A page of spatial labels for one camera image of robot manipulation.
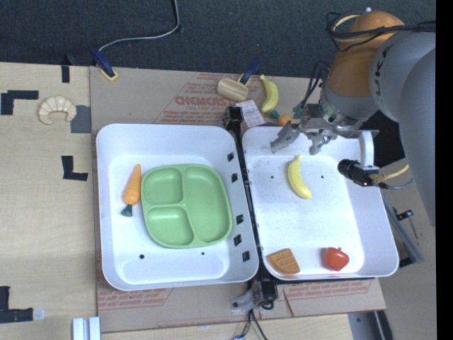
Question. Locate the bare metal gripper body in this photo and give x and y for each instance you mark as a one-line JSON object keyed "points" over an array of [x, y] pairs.
{"points": [[320, 119]]}

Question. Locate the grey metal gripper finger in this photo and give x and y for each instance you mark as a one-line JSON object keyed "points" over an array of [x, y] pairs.
{"points": [[285, 138], [318, 144]]}

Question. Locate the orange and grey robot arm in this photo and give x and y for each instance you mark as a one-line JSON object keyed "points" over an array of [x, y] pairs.
{"points": [[400, 76]]}

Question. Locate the yellow banana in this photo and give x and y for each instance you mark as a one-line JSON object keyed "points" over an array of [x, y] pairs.
{"points": [[270, 94], [297, 179]]}

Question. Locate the pink and white packet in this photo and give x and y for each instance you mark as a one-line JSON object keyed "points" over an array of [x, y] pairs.
{"points": [[252, 113]]}

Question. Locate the thin black rod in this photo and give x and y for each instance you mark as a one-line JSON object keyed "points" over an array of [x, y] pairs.
{"points": [[247, 186]]}

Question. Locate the beige bread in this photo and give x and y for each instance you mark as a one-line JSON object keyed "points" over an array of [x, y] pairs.
{"points": [[232, 89]]}

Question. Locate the white plastic tray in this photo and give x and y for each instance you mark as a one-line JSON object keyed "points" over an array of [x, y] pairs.
{"points": [[170, 267], [311, 225]]}

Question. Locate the red pepper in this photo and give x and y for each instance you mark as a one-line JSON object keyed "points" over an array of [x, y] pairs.
{"points": [[335, 259]]}

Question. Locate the green divided plate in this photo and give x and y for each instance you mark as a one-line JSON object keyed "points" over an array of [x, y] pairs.
{"points": [[187, 204]]}

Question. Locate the orange waffle biscuit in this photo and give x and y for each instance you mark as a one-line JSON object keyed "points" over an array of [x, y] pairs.
{"points": [[284, 261]]}

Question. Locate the brown cardboard board red print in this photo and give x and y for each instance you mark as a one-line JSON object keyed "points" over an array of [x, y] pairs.
{"points": [[148, 97]]}

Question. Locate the beige croissant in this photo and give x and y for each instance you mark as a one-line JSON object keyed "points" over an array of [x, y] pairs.
{"points": [[56, 106]]}

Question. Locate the black cylinder on white bracket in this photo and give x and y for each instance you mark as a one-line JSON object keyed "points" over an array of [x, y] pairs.
{"points": [[354, 170]]}

